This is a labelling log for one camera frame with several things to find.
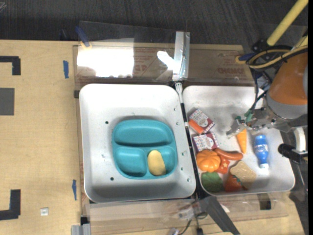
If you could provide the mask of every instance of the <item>green vegetable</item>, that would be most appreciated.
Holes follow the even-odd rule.
[[[217,172],[206,172],[201,175],[201,182],[208,192],[220,192],[224,190],[223,180]]]

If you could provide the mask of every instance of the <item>blue bottle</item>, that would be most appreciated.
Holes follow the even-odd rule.
[[[254,140],[254,152],[262,169],[268,169],[268,144],[265,135],[258,135]]]

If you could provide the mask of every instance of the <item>yellow egg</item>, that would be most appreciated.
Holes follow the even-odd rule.
[[[159,151],[153,150],[149,153],[148,168],[152,175],[161,176],[166,174],[165,163]]]

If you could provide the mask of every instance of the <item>sausage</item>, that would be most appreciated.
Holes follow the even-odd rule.
[[[244,157],[243,154],[238,151],[223,151],[219,148],[215,148],[214,151],[228,160],[241,160]]]

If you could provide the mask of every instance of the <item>gray square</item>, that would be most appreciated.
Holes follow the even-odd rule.
[[[14,115],[14,88],[0,88],[0,115]]]

